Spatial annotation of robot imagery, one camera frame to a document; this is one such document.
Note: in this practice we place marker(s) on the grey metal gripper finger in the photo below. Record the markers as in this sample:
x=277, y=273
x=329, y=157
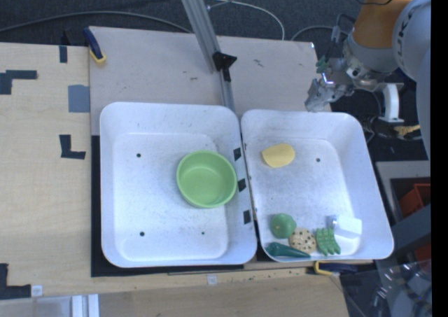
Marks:
x=323, y=102
x=312, y=98

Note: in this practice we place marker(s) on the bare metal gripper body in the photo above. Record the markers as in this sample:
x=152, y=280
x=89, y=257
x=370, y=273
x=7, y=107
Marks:
x=344, y=79

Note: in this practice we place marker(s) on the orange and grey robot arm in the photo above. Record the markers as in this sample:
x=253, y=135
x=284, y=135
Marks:
x=379, y=21

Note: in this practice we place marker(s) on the yellow potato chip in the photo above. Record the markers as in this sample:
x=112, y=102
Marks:
x=278, y=155

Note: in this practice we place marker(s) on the white plastic tray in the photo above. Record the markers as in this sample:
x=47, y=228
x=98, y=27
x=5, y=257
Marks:
x=150, y=203
x=308, y=189

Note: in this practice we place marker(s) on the white carton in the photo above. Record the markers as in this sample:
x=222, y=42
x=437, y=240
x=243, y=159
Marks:
x=348, y=226

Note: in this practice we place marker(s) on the green round toy vegetable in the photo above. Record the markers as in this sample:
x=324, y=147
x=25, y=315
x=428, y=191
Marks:
x=283, y=226

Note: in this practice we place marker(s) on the green bowl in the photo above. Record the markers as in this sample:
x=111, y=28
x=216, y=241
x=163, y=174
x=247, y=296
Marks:
x=206, y=179

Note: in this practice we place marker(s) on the green toy pea pods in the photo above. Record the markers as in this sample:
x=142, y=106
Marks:
x=327, y=241

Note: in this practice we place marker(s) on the beige chocolate chip biscuit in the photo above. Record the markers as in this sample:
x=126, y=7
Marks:
x=302, y=240

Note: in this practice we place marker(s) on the dark green toy chili pepper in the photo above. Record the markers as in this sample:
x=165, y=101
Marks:
x=285, y=251

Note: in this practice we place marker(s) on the black cylinder on white bracket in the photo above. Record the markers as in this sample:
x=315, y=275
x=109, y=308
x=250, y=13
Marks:
x=391, y=102

